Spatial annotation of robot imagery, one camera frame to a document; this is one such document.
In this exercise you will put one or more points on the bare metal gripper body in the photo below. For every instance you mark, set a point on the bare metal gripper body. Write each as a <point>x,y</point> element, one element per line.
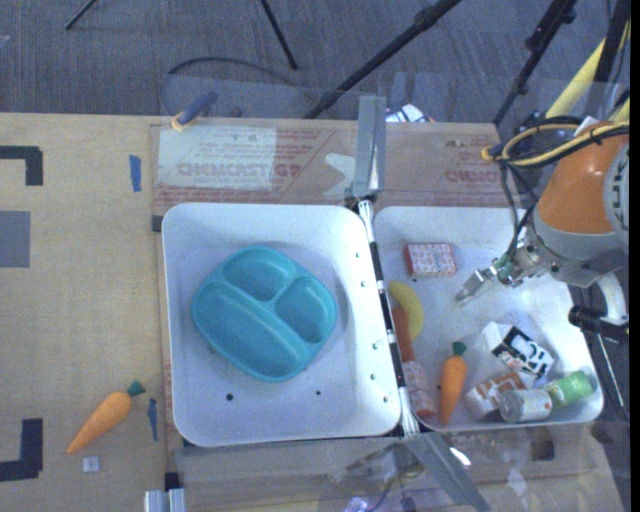
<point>527,262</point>

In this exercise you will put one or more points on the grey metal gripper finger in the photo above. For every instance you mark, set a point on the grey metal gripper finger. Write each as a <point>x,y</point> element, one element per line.
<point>484,277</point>
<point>466,293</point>

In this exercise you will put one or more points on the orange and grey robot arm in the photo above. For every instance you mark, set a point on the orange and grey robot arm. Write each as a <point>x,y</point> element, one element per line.
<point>575,195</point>

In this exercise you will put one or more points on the yellow banana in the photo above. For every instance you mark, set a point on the yellow banana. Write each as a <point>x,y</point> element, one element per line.
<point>412,307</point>

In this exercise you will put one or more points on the white plastic tray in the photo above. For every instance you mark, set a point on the white plastic tray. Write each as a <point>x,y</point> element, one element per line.
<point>350,400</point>
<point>450,227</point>

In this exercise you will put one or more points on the orange sausage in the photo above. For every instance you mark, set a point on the orange sausage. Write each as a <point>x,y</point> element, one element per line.
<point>403,335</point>

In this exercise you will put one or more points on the black and white carton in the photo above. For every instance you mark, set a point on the black and white carton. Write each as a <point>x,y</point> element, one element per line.
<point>525,352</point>

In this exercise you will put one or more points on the orange carrot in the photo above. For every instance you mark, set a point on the orange carrot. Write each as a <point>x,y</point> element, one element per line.
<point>452,382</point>
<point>102,417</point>

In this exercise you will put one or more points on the thin black and white rod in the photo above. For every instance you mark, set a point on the thin black and white rod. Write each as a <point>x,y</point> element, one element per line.
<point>378,272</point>

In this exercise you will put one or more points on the orange and white packet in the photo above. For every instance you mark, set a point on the orange and white packet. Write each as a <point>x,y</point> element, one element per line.
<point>419,390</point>

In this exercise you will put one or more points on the white can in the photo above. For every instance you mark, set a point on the white can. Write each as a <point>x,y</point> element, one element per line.
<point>525,406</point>

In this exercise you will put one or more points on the green can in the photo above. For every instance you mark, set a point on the green can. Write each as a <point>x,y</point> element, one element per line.
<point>570,389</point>

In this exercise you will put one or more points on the brown cardboard board red print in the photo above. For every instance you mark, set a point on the brown cardboard board red print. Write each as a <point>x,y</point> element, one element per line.
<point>310,160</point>

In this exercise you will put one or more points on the blue divided plate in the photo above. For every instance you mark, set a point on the blue divided plate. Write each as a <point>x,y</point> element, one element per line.
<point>260,320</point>

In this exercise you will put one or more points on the small white square block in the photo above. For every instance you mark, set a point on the small white square block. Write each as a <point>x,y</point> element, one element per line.
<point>91,464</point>

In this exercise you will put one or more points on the black cylinder on white bracket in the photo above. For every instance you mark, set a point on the black cylinder on white bracket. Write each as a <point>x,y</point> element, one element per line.
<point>595,320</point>

